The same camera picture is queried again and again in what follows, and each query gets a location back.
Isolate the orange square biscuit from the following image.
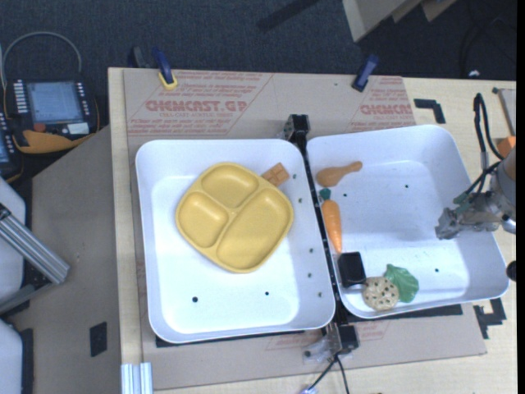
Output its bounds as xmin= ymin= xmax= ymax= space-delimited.
xmin=260 ymin=162 xmax=287 ymax=187

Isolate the black rectangular box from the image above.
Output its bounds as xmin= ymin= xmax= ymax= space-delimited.
xmin=336 ymin=250 xmax=368 ymax=290

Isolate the orange toy chicken drumstick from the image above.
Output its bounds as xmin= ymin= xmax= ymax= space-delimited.
xmin=315 ymin=160 xmax=364 ymax=189

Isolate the brown cardboard board red print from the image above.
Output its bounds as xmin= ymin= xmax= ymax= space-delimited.
xmin=122 ymin=68 xmax=489 ymax=392

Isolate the beige chocolate chip cookie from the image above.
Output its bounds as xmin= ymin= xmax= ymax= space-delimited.
xmin=361 ymin=276 xmax=400 ymax=313

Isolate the yellow divided plate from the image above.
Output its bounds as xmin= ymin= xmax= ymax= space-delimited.
xmin=174 ymin=161 xmax=295 ymax=275

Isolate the white plastic tray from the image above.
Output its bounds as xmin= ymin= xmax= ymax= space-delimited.
xmin=305 ymin=123 xmax=511 ymax=320
xmin=135 ymin=138 xmax=338 ymax=345

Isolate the orange carrot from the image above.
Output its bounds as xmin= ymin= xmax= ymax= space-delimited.
xmin=318 ymin=187 xmax=345 ymax=255

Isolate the thin black and white rod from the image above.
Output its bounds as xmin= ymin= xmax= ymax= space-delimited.
xmin=296 ymin=131 xmax=349 ymax=328

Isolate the green lettuce leaf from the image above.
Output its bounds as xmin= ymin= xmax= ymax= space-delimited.
xmin=383 ymin=263 xmax=421 ymax=305

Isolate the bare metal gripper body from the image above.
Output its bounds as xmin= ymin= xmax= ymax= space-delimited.
xmin=455 ymin=191 xmax=517 ymax=235

